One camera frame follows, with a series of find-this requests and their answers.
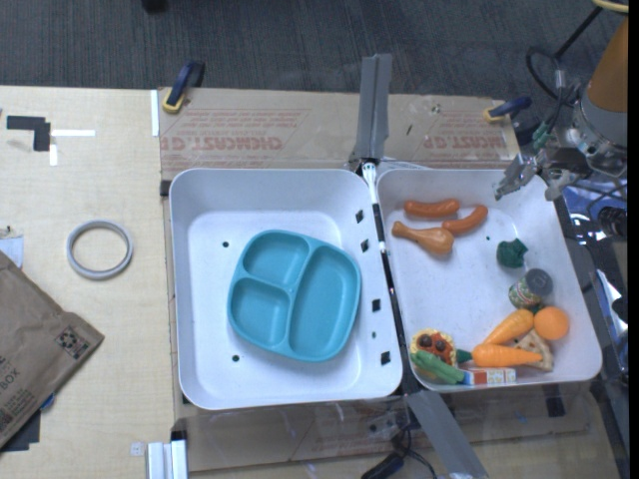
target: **gray floor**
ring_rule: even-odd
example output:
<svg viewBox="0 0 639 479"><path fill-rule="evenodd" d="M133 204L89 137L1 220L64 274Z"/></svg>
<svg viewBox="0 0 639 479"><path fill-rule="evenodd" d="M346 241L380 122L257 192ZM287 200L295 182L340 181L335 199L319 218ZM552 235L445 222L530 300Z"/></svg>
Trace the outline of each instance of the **gray floor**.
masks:
<svg viewBox="0 0 639 479"><path fill-rule="evenodd" d="M533 98L525 66L556 51L590 0L0 0L0 84L148 89L186 60L205 87L358 92L361 58L391 53L392 93ZM587 82L621 21L602 12L563 57ZM537 61L552 83L552 65Z"/></svg>

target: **tin can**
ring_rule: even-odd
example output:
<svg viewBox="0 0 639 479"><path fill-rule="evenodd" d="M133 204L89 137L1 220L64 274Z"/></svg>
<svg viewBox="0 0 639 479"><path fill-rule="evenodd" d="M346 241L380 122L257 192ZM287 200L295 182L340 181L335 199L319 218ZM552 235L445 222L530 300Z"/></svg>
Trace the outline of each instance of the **tin can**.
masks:
<svg viewBox="0 0 639 479"><path fill-rule="evenodd" d="M529 270L508 290L510 302L517 308L534 308L552 291L552 278L543 269Z"/></svg>

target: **beige tabletop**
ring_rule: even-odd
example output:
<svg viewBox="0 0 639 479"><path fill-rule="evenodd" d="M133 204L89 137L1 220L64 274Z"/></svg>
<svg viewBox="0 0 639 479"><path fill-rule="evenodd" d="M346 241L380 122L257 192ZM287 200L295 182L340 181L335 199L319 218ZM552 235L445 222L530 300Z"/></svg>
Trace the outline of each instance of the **beige tabletop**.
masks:
<svg viewBox="0 0 639 479"><path fill-rule="evenodd" d="M0 223L24 236L24 272L65 310L106 336L43 412L40 441L28 451L0 453L0 477L142 478L146 444L169 440L176 420L174 393L179 392L174 392L172 373L160 139L153 132L152 94L0 87ZM52 166L48 153L33 151L32 132L6 129L7 115L44 117L52 130L92 130L95 137L56 139L57 165ZM134 242L129 267L104 281L78 275L65 253L73 228L93 219L119 223ZM104 268L119 260L124 245L109 233L94 232L77 249L87 266ZM490 419L498 399L483 407L460 399L457 415L463 420L465 414L462 427L490 477L617 477L615 451L587 385L575 386L567 399L570 416L551 425L527 421L529 438L501 438L508 433L504 427L517 421ZM253 452L250 441L244 444L245 452ZM421 438L418 444L443 474L428 442ZM355 478L384 455L192 475ZM423 471L408 460L395 477L422 477Z"/></svg>

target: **teal plate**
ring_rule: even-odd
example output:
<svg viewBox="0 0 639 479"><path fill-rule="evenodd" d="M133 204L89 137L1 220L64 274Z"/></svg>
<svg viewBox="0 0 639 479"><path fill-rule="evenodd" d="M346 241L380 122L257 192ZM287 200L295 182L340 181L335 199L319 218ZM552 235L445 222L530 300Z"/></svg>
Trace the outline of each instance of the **teal plate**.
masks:
<svg viewBox="0 0 639 479"><path fill-rule="evenodd" d="M245 340L281 355L320 362L348 341L361 276L340 248L289 231L265 231L247 243L227 304Z"/></svg>

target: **gray ring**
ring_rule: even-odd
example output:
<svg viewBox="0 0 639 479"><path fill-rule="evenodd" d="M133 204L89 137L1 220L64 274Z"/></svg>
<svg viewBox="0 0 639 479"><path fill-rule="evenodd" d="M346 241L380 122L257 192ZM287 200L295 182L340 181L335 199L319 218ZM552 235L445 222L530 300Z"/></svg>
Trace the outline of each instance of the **gray ring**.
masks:
<svg viewBox="0 0 639 479"><path fill-rule="evenodd" d="M82 266L76 261L75 257L73 256L73 246L80 235L82 235L86 231L90 231L91 229L106 229L109 231L113 231L124 240L124 243L127 246L127 251L124 255L124 258L114 267L110 269L94 270L88 269L87 267ZM106 278L111 278L112 276L117 275L129 265L132 256L133 240L131 239L131 235L122 226L119 226L115 222L111 222L109 220L88 221L85 224L81 224L80 226L77 226L75 229L73 229L69 234L69 237L67 238L67 259L69 260L69 264L77 273L91 280L105 280Z"/></svg>

